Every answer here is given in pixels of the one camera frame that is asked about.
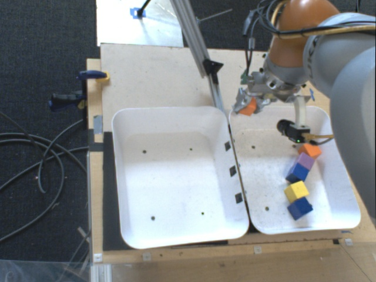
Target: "blue clamp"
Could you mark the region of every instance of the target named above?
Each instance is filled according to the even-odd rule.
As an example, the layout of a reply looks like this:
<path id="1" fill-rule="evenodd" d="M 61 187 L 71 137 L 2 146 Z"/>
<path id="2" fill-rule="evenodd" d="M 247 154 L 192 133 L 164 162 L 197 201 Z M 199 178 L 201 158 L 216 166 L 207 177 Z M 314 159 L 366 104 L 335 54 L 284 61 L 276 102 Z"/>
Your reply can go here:
<path id="1" fill-rule="evenodd" d="M 48 106 L 51 112 L 58 112 L 72 106 L 83 109 L 85 107 L 85 100 L 86 95 L 82 91 L 73 92 L 68 95 L 52 94 Z"/>
<path id="2" fill-rule="evenodd" d="M 78 80 L 87 80 L 87 79 L 97 79 L 97 78 L 107 78 L 107 73 L 97 70 L 87 70 L 87 71 L 80 71 L 78 73 L 77 79 Z"/>

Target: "blue block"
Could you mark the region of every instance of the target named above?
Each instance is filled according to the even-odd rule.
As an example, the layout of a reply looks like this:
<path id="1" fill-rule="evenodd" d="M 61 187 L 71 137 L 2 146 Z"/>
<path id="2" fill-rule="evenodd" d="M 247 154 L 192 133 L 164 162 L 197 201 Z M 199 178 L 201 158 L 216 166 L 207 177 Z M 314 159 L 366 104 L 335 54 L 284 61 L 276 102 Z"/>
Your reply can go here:
<path id="1" fill-rule="evenodd" d="M 306 197 L 302 197 L 301 199 L 294 201 L 287 207 L 287 209 L 294 220 L 298 220 L 300 217 L 313 210 L 312 205 L 308 202 Z"/>
<path id="2" fill-rule="evenodd" d="M 308 176 L 308 172 L 310 171 L 307 168 L 299 163 L 295 163 L 288 172 L 286 180 L 288 180 L 290 183 L 305 181 Z"/>

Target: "metal pole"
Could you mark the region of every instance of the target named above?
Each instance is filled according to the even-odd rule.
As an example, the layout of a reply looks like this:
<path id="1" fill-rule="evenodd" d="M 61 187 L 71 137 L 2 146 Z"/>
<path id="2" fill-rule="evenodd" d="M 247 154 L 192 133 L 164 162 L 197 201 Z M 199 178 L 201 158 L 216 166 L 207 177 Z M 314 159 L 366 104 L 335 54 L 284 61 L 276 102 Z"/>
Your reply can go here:
<path id="1" fill-rule="evenodd" d="M 142 13 L 143 13 L 143 11 L 145 10 L 145 8 L 147 7 L 147 5 L 149 4 L 150 1 L 151 0 L 146 0 L 145 3 L 142 5 L 142 7 L 137 11 L 137 16 L 139 18 L 142 17 Z"/>
<path id="2" fill-rule="evenodd" d="M 192 52 L 197 68 L 202 77 L 207 76 L 209 80 L 211 97 L 215 107 L 224 112 L 222 96 L 217 84 L 217 71 L 206 71 L 204 61 L 210 60 L 204 38 L 197 24 L 196 17 L 189 0 L 170 0 L 180 27 Z"/>
<path id="3" fill-rule="evenodd" d="M 217 16 L 221 16 L 221 15 L 224 15 L 224 14 L 226 14 L 226 13 L 228 13 L 228 12 L 232 12 L 232 11 L 233 11 L 233 9 L 230 8 L 230 9 L 228 9 L 228 10 L 226 10 L 226 11 L 219 12 L 219 13 L 214 14 L 214 15 L 211 15 L 211 16 L 207 16 L 206 18 L 203 18 L 203 19 L 199 19 L 198 17 L 196 17 L 196 19 L 197 19 L 197 23 L 200 24 L 201 22 L 204 22 L 204 21 L 209 20 L 209 19 L 213 19 L 213 18 L 215 18 L 215 17 L 217 17 Z"/>

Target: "black hole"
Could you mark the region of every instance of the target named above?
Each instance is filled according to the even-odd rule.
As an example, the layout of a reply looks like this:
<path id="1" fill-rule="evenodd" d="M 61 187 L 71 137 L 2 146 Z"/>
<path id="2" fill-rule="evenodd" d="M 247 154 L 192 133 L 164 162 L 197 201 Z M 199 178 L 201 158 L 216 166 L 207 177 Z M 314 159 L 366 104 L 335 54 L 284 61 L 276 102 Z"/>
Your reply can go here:
<path id="1" fill-rule="evenodd" d="M 238 193 L 235 195 L 235 201 L 237 204 L 241 203 L 243 201 L 243 196 L 241 195 L 241 193 Z"/>
<path id="2" fill-rule="evenodd" d="M 231 148 L 230 142 L 226 142 L 224 144 L 224 148 L 226 149 L 226 151 L 228 151 Z"/>
<path id="3" fill-rule="evenodd" d="M 236 166 L 230 168 L 230 176 L 234 176 L 236 174 Z"/>

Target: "orange block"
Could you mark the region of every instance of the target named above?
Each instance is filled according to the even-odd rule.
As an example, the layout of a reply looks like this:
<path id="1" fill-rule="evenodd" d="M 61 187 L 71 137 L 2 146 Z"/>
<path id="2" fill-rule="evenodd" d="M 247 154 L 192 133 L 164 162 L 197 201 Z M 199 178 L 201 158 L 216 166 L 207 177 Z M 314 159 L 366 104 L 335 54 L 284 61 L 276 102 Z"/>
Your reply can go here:
<path id="1" fill-rule="evenodd" d="M 244 109 L 239 111 L 240 114 L 251 116 L 257 108 L 256 98 L 252 97 L 251 102 Z"/>
<path id="2" fill-rule="evenodd" d="M 317 145 L 305 143 L 302 145 L 302 147 L 299 148 L 298 152 L 306 153 L 313 159 L 317 159 L 317 157 L 321 154 L 321 149 Z"/>

